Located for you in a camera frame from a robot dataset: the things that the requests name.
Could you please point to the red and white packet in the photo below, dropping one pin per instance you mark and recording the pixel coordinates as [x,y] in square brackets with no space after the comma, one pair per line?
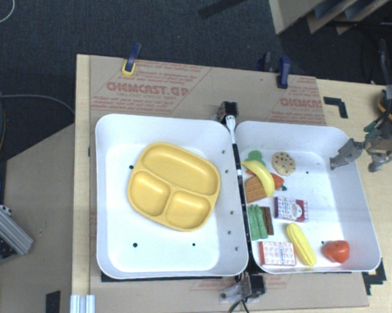
[277,254]

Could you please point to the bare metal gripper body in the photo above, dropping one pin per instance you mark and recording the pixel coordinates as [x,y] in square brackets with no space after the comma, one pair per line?
[385,145]

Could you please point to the yellow banana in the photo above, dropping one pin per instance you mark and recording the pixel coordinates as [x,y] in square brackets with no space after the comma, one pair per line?
[265,177]

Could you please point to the brown chocolate bar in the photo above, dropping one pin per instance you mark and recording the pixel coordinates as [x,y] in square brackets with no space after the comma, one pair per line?
[267,221]

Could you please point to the orange carrot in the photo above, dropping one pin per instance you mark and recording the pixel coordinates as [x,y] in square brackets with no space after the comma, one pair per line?
[278,181]

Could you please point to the yellow corn cob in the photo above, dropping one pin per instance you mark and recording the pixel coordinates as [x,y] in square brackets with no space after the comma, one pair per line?
[301,245]

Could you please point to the green asparagus bundle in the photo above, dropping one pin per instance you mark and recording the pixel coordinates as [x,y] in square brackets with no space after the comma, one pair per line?
[256,223]

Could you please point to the brown chocolate chip biscuit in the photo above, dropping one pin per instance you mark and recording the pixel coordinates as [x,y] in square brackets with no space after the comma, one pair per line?
[283,163]

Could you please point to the yellow divided plate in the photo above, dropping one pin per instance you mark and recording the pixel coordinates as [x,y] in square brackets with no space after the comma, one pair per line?
[176,171]

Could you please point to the orange red tomato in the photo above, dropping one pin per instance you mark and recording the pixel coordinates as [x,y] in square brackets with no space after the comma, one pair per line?
[336,252]

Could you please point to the green broccoli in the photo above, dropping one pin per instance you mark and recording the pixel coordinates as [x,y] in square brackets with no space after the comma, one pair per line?
[255,155]

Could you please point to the thin black and white rod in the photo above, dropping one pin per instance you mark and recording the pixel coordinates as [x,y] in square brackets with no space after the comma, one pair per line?
[238,170]

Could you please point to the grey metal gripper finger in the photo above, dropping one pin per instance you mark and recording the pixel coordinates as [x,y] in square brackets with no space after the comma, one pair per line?
[376,163]
[347,153]

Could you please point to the brown cardboard board red print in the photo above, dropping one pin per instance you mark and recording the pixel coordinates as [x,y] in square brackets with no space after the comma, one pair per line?
[194,85]

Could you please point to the orange brown waffle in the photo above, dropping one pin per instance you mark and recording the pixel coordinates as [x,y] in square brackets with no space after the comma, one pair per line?
[253,191]

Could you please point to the white plastic tray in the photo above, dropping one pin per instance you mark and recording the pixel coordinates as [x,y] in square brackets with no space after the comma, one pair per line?
[162,250]
[326,201]

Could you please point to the white and red carton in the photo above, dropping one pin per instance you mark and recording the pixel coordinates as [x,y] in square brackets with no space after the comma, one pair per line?
[291,209]

